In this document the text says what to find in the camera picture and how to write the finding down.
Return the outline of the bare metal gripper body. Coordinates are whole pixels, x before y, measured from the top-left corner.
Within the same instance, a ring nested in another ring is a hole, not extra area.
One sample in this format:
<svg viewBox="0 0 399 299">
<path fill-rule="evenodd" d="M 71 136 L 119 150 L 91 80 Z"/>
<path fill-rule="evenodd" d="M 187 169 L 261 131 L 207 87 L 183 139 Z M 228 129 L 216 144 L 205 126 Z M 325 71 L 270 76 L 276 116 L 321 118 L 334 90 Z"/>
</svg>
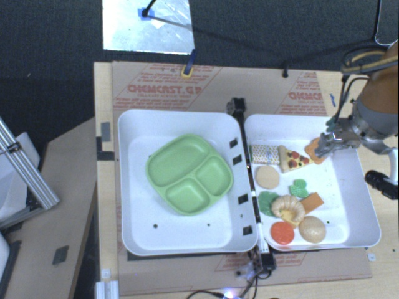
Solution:
<svg viewBox="0 0 399 299">
<path fill-rule="evenodd" d="M 384 143 L 389 135 L 372 128 L 361 118 L 331 118 L 326 126 L 325 133 L 333 134 L 332 143 L 340 145 L 338 150 L 364 146 L 377 155 L 388 155 L 394 150 Z"/>
</svg>

